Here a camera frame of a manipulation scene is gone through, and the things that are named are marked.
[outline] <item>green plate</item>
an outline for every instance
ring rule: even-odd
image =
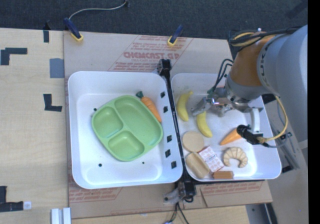
[[[91,125],[104,147],[120,161],[132,161],[154,148],[163,128],[151,111],[135,96],[124,95],[100,107]]]

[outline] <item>white tray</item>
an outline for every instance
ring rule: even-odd
[[[115,159],[96,137],[91,118],[100,106],[142,91],[162,118],[163,139],[129,162]],[[148,72],[80,71],[68,80],[70,144],[74,181],[85,189],[174,183],[183,172],[167,86]]]
[[[181,94],[193,91],[187,102],[187,110],[189,113],[189,121],[183,121],[177,116],[178,127],[180,137],[182,138],[184,133],[188,131],[197,131],[196,118],[191,114],[191,108],[194,107],[204,96],[207,95],[207,91],[212,88],[216,82],[216,74],[207,73],[179,73],[176,74],[171,80],[171,87],[173,91],[173,97],[175,104]],[[272,137],[272,131],[270,128],[267,113],[264,108],[262,98],[254,100],[251,107],[263,108],[260,112],[260,131],[264,137]],[[241,147],[248,157],[248,164],[244,168],[238,168],[238,161],[231,159],[230,167],[223,167],[221,171],[233,171],[234,180],[268,180],[277,178],[282,170],[281,161],[279,158],[278,150],[276,148],[267,148],[262,145],[252,145],[245,139],[239,139],[235,142],[220,146],[219,142],[238,125],[251,124],[251,117],[249,113],[241,113],[238,110],[228,111],[225,116],[218,117],[212,110],[207,111],[206,115],[207,124],[210,127],[213,136],[212,138],[204,138],[204,146],[211,146],[217,153],[218,157],[222,160],[222,153],[229,147]],[[268,142],[270,145],[275,145],[274,140]],[[190,152],[183,149],[183,154],[186,157]],[[209,174],[202,179],[197,178],[193,172],[187,167],[187,170],[195,180],[200,182],[215,182],[222,181],[221,179],[215,180]]]

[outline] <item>orange carrot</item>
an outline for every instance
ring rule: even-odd
[[[155,118],[161,123],[162,119],[161,119],[161,116],[157,110],[155,103],[149,97],[144,96],[142,91],[139,91],[136,94],[136,96],[141,99],[141,102],[147,106],[147,108],[152,112],[152,114],[155,116]]]
[[[234,142],[242,137],[237,133],[237,128],[233,129],[224,139],[220,142],[220,145],[225,145],[230,142]]]

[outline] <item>cardboard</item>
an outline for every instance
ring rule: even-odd
[[[75,41],[63,35],[65,112],[68,145],[69,206],[73,219],[172,211],[164,204],[164,194],[174,184],[83,189],[73,180],[70,158],[68,113],[68,78],[77,71],[154,72],[160,59],[170,59],[171,77],[178,73],[218,73],[221,62],[231,53],[226,40],[178,38],[167,45],[166,36],[81,32],[84,39]],[[272,201],[267,181],[214,183],[196,186],[193,202],[183,202],[184,209],[236,206]]]

